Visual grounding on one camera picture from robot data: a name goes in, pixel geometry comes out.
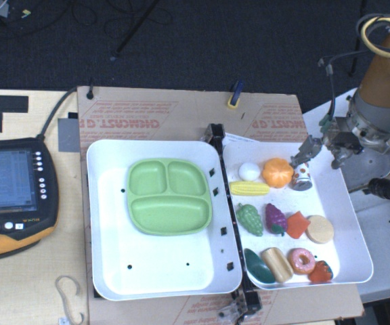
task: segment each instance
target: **white egg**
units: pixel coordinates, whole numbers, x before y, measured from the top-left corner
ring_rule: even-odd
[[[260,174],[261,169],[254,162],[245,162],[238,170],[238,175],[244,181],[254,181],[260,176]]]

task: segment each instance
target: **dark carpet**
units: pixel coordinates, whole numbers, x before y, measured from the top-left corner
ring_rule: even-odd
[[[390,0],[9,0],[0,16],[0,89],[75,85],[296,94],[303,112],[331,97],[318,60],[355,50],[362,14]],[[334,64],[335,93],[372,59]]]

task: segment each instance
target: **toy food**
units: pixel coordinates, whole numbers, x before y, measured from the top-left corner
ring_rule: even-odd
[[[262,176],[266,183],[273,188],[283,188],[291,182],[295,170],[287,160],[272,158],[264,164]]]
[[[327,243],[333,239],[332,223],[322,215],[312,215],[308,218],[310,224],[306,229],[309,239],[315,243]]]
[[[251,249],[245,248],[243,251],[248,271],[261,283],[274,283],[275,277],[264,261]]]
[[[268,230],[274,234],[281,234],[281,236],[288,229],[284,213],[271,203],[268,203],[265,207],[265,223]]]
[[[266,195],[270,187],[266,183],[258,181],[232,181],[230,182],[230,192],[233,195],[257,196]]]
[[[295,248],[288,256],[291,267],[296,274],[310,274],[316,267],[316,259],[305,248]]]
[[[308,275],[311,282],[329,282],[333,279],[333,272],[325,260],[317,261],[314,270]]]
[[[236,218],[242,226],[256,236],[263,235],[263,222],[257,209],[251,204],[238,204]]]
[[[284,283],[293,276],[293,268],[285,257],[284,253],[276,247],[268,248],[262,252],[261,258],[270,268],[276,282]]]
[[[300,238],[303,232],[308,228],[311,222],[306,219],[300,211],[297,211],[295,214],[287,218],[287,234],[293,238]]]
[[[254,181],[260,174],[261,169],[254,162],[244,162],[238,170],[238,175],[244,181]]]

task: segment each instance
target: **green plate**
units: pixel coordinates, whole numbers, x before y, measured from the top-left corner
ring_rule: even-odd
[[[144,159],[133,164],[127,176],[127,202],[132,222],[146,234],[192,234],[208,226],[212,217],[204,173],[181,159]]]

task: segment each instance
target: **toy donut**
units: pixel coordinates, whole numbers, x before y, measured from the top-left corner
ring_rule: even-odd
[[[293,249],[288,256],[288,260],[296,274],[310,274],[316,267],[314,256],[305,248]]]

